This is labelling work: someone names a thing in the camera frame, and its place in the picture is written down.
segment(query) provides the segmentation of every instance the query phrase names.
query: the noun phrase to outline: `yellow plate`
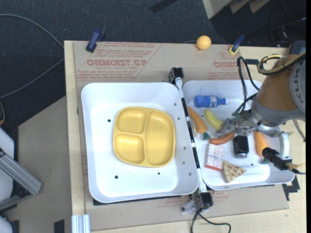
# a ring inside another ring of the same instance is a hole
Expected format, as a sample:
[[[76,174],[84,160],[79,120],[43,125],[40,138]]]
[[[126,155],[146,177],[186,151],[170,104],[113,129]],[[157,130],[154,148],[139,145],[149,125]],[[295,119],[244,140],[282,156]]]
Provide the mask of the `yellow plate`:
[[[117,114],[113,131],[116,156],[137,166],[167,165],[175,153],[175,127],[165,112],[127,107]]]

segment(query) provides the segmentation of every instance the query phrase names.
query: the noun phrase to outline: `blue plastic bottle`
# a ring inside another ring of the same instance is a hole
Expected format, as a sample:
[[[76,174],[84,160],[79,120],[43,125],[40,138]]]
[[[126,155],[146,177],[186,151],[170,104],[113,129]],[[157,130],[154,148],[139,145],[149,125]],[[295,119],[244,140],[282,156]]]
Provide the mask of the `blue plastic bottle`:
[[[225,98],[221,99],[217,96],[195,96],[194,106],[197,108],[201,107],[216,107],[220,104],[225,104]]]

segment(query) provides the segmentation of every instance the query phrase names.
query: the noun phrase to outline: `yellow ball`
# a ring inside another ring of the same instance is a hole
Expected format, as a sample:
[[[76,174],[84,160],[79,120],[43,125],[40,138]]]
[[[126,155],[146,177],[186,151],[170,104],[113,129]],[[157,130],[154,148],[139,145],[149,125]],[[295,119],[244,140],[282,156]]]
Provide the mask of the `yellow ball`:
[[[196,46],[200,49],[200,50],[206,50],[210,47],[210,45],[212,44],[211,39],[206,36],[206,35],[202,35],[200,36],[197,41],[196,41]]]

